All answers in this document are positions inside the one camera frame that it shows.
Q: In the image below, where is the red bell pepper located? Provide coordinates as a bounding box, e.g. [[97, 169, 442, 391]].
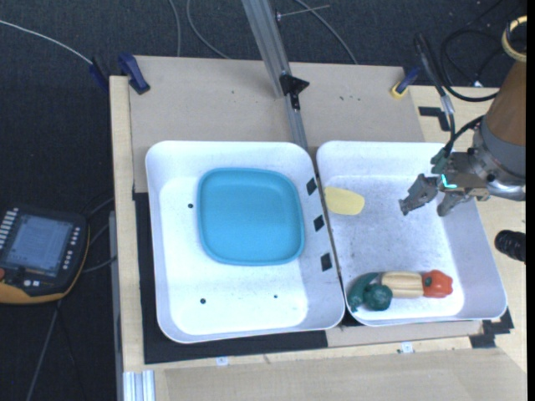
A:
[[420, 269, 455, 299]]

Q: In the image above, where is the yellow oval slice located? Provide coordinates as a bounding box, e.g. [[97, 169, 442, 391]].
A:
[[324, 185, 366, 216]]

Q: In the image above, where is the black cylinder on white bracket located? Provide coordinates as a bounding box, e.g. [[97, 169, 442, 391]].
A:
[[494, 229, 527, 263]]

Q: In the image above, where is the beige corn cob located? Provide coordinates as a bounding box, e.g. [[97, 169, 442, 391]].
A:
[[380, 271, 425, 300]]

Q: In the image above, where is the blue plate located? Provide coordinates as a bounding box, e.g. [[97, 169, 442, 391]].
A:
[[196, 167, 306, 266]]

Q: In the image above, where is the green chili pepper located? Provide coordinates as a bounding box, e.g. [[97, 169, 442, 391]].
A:
[[347, 272, 380, 313]]

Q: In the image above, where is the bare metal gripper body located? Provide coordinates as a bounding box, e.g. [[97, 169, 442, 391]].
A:
[[434, 149, 527, 203]]

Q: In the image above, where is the brown cardboard board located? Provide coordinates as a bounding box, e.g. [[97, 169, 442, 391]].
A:
[[127, 55, 482, 349]]

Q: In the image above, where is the green broccoli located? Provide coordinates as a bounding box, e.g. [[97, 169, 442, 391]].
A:
[[362, 284, 394, 312]]

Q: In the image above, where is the white plastic tray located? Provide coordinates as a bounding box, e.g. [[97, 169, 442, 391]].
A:
[[144, 140, 346, 345], [315, 140, 508, 327]]

